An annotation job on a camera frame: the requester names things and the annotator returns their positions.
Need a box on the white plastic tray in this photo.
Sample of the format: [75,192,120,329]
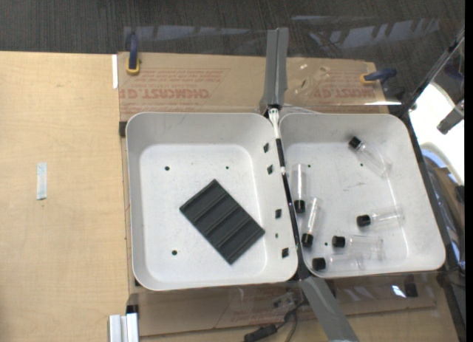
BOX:
[125,112,299,292]
[279,112,447,279]

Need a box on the thin black and white rod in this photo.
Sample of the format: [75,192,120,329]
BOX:
[268,107,304,256]

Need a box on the dark grey ribbed rack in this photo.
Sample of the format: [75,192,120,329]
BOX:
[179,179,267,265]

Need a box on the clear plastic bottle black cap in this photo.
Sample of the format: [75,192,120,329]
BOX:
[301,196,324,248]
[331,234,384,260]
[290,163,309,214]
[355,207,405,229]
[312,253,366,273]
[347,136,392,179]

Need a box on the brown cardboard board red print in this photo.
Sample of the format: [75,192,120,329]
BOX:
[116,51,438,338]

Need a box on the black block with thin wires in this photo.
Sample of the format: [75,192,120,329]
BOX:
[243,324,279,342]

